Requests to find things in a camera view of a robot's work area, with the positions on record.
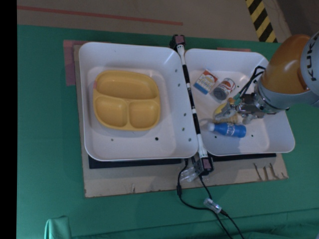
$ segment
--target bottle label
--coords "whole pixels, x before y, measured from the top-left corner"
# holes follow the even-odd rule
[[[235,125],[231,124],[231,123],[227,123],[228,127],[227,127],[227,132],[226,135],[227,136],[232,136],[235,132]]]

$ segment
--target red line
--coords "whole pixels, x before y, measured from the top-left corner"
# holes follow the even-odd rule
[[[17,5],[16,8],[20,9],[20,10],[51,12],[51,13],[60,13],[60,14],[68,14],[68,15],[79,15],[79,16],[89,16],[89,17],[100,17],[100,18],[124,19],[124,20],[150,22],[150,23],[158,23],[158,24],[166,24],[166,25],[179,25],[179,26],[183,25],[183,22],[159,20],[159,19],[151,19],[151,18],[126,17],[126,16],[119,16],[119,15],[90,13],[90,12],[81,12],[81,11],[72,11],[72,10],[58,10],[58,9],[38,8],[38,7],[22,6],[22,5]]]

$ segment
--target blue bottle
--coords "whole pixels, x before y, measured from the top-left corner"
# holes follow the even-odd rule
[[[219,132],[222,135],[243,138],[246,135],[246,127],[244,125],[236,125],[233,123],[208,123],[208,131]]]

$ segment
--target yellow black hazard stripe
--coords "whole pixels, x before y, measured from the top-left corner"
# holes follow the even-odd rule
[[[245,0],[261,42],[278,42],[262,0]]]

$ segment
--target cardboard sheet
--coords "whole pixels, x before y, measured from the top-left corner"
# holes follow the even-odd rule
[[[74,45],[74,68],[79,111],[84,194],[86,198],[176,190],[177,177],[184,163],[117,168],[89,168],[88,153],[83,140],[83,116],[79,48]],[[281,153],[276,157],[214,162],[214,171],[203,177],[207,186],[229,185],[288,179]],[[182,181],[183,188],[202,187],[199,179]]]

